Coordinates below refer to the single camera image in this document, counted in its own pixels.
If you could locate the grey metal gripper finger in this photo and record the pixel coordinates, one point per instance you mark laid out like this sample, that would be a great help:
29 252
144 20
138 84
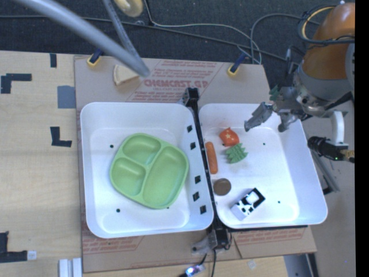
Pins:
259 115
286 121

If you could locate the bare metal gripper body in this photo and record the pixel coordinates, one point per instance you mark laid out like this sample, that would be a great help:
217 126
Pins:
289 101

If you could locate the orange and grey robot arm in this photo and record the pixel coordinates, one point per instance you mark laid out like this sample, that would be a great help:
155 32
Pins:
328 53

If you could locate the green toy tree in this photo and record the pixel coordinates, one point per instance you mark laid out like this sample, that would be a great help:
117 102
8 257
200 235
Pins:
236 154

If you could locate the white plastic tray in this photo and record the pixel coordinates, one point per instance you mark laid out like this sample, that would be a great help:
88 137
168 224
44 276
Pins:
274 177
101 183

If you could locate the orange carrot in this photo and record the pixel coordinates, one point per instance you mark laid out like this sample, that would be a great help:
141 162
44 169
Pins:
212 157

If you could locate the brown round biscuit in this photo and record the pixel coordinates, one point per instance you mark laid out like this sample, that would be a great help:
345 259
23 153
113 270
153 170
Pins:
222 187

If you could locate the white and black carton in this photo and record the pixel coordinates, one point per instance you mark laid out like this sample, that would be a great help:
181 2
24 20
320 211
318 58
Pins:
246 205

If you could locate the green divided plate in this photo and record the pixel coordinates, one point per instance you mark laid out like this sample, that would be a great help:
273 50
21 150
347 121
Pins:
161 177

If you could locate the beige pizza slice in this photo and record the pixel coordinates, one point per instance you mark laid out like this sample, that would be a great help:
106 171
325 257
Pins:
122 75

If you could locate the brown cardboard board red print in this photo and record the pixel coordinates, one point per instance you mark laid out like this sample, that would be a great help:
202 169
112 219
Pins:
173 252

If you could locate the black cylinder on white bracket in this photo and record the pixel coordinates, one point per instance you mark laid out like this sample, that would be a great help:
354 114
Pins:
325 147

